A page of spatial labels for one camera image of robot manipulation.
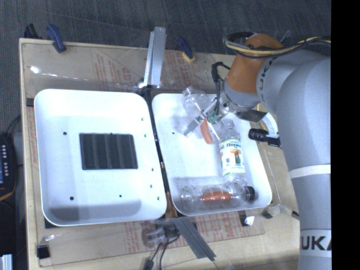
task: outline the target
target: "blue clamp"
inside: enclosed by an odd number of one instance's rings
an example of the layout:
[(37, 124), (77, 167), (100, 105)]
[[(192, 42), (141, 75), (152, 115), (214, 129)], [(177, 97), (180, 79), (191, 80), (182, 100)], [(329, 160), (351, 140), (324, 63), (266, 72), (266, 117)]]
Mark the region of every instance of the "blue clamp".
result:
[(181, 49), (184, 51), (183, 53), (183, 57), (188, 61), (188, 62), (193, 62), (193, 60), (195, 59), (194, 55), (192, 54), (192, 51), (189, 47), (189, 45), (186, 43), (186, 41), (182, 38), (179, 37), (176, 39), (176, 44), (178, 44)]
[(64, 52), (66, 50), (66, 47), (62, 42), (59, 28), (55, 24), (48, 24), (46, 26), (46, 32), (51, 38), (51, 40), (54, 41), (54, 43), (52, 44), (55, 47), (56, 51), (59, 53)]

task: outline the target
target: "plastic bottle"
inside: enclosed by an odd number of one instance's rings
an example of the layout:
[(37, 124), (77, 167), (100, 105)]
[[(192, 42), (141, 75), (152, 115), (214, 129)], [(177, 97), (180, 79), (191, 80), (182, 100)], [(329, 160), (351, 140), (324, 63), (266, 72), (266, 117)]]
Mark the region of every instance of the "plastic bottle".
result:
[(206, 186), (185, 185), (180, 197), (186, 210), (234, 208), (253, 200), (255, 191), (251, 186), (235, 181)]
[(232, 119), (223, 118), (216, 125), (219, 137), (218, 146), (222, 167), (222, 176), (227, 181), (238, 181), (247, 184), (244, 156), (241, 148), (239, 132), (235, 129)]
[(195, 89), (192, 85), (182, 93), (184, 94), (184, 108), (191, 118), (198, 117), (211, 104), (208, 95), (202, 90)]

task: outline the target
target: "black device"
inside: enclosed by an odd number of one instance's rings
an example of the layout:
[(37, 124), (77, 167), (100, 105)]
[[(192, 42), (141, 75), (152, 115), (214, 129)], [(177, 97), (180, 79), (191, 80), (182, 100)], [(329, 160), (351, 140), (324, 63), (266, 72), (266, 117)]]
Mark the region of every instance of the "black device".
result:
[(9, 138), (0, 135), (0, 201), (8, 198), (15, 190), (16, 159)]

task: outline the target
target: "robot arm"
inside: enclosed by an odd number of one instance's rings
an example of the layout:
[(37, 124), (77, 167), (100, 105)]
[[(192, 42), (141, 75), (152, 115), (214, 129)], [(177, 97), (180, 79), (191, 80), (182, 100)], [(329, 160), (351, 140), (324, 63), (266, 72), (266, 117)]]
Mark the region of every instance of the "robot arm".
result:
[(265, 50), (236, 56), (224, 93), (245, 109), (261, 102), (276, 114), (299, 207), (299, 269), (331, 269), (330, 58), (304, 49), (267, 55), (283, 46), (264, 34), (250, 36), (245, 46)]

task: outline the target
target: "black rectangle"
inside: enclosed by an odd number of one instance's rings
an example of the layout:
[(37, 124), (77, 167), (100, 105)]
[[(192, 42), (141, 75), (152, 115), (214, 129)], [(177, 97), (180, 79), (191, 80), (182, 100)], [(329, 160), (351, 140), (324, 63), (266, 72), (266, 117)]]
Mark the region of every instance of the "black rectangle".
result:
[(134, 138), (130, 134), (80, 134), (83, 170), (137, 169)]

